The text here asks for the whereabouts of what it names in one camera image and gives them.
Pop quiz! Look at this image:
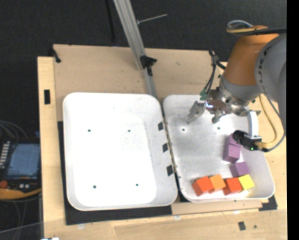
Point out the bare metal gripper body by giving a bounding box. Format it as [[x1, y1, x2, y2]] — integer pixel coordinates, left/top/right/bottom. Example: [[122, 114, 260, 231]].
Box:
[[205, 87, 251, 116]]

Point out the purple cube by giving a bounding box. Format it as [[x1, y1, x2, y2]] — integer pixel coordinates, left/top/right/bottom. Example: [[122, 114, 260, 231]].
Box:
[[226, 133, 238, 146], [229, 161, 250, 178], [222, 143, 242, 164]]

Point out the white plastic tray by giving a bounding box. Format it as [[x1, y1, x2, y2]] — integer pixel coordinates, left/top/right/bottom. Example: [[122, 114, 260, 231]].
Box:
[[162, 94, 276, 204], [62, 91, 179, 212]]

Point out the orange cube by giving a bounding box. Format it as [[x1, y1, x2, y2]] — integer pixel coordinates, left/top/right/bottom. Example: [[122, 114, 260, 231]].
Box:
[[208, 173, 227, 193]]

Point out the orange-red cube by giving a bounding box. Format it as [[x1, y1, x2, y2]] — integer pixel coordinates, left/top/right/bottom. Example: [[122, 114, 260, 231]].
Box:
[[222, 177, 243, 196], [191, 175, 215, 197]]

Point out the yellow cube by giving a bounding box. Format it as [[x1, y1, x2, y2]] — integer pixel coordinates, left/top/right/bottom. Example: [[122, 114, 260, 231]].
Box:
[[238, 173, 256, 191]]

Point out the pale wood board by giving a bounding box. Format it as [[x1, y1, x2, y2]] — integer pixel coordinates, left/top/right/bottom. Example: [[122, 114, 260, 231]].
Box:
[[51, 43, 278, 216]]

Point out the black cylinder on white bracket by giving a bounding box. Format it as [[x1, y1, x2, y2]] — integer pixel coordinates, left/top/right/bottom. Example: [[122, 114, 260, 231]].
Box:
[[232, 110, 263, 152]]

